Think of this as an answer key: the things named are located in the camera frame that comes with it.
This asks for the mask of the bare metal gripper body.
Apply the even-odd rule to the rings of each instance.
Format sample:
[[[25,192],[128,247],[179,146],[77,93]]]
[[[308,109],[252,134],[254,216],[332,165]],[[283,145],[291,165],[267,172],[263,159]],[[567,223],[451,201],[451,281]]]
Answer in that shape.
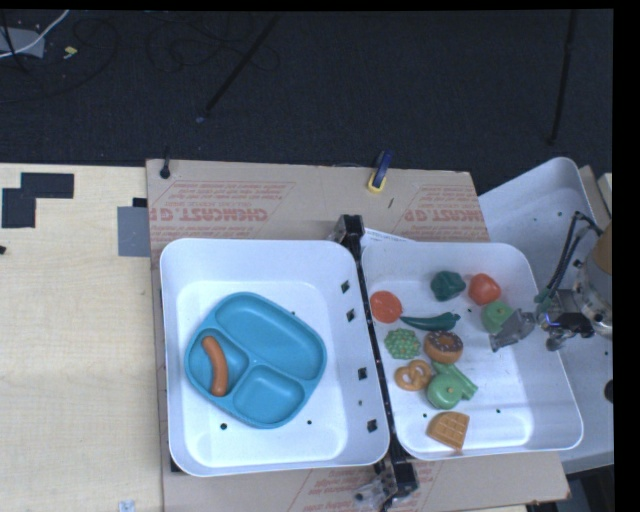
[[[537,321],[546,333],[546,349],[560,350],[576,336],[613,338],[611,306],[587,283],[570,289],[545,288],[537,295]]]

